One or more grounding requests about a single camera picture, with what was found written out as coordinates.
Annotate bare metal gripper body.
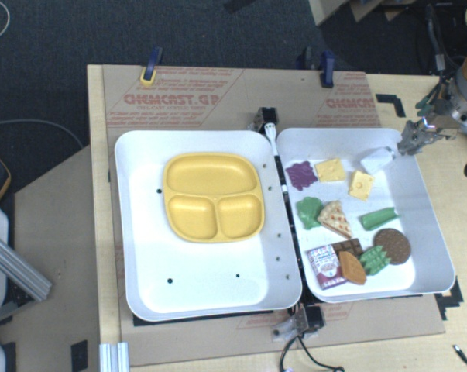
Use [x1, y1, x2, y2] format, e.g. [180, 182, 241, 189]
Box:
[423, 105, 467, 140]

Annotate white carton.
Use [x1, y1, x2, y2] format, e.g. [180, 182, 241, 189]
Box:
[359, 146, 396, 176]

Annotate yellow cheese wedge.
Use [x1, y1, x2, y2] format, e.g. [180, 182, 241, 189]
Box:
[348, 170, 376, 202]

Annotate white plastic tray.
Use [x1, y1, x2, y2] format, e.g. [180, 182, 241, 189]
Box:
[114, 129, 304, 322]
[275, 127, 457, 304]

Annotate yellow cheese slice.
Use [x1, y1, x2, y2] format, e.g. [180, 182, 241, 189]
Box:
[314, 157, 347, 184]

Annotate brown round biscuit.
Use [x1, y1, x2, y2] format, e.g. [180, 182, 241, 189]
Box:
[373, 228, 412, 267]

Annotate pizza slice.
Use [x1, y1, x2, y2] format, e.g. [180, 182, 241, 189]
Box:
[317, 200, 353, 240]

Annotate purple grapes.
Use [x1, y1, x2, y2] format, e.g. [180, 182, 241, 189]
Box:
[285, 160, 318, 192]

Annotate brown chocolate bar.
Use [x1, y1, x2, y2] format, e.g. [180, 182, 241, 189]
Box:
[331, 238, 365, 259]

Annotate green broccoli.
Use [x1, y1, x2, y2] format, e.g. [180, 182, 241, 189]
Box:
[296, 196, 324, 231]

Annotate green asparagus bunch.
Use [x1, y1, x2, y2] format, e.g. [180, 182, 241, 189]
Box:
[358, 245, 392, 277]

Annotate thin black and white rod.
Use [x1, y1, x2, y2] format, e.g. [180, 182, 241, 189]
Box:
[264, 122, 308, 306]

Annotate orange bread slice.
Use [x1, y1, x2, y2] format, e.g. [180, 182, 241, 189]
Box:
[338, 250, 368, 286]

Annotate red and white packet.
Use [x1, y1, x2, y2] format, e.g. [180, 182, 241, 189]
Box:
[305, 244, 347, 291]

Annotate brown cardboard board red print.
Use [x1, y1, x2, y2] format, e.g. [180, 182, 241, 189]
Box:
[101, 64, 447, 367]

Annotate yellow divided plate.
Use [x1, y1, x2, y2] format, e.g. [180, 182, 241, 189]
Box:
[162, 152, 266, 244]

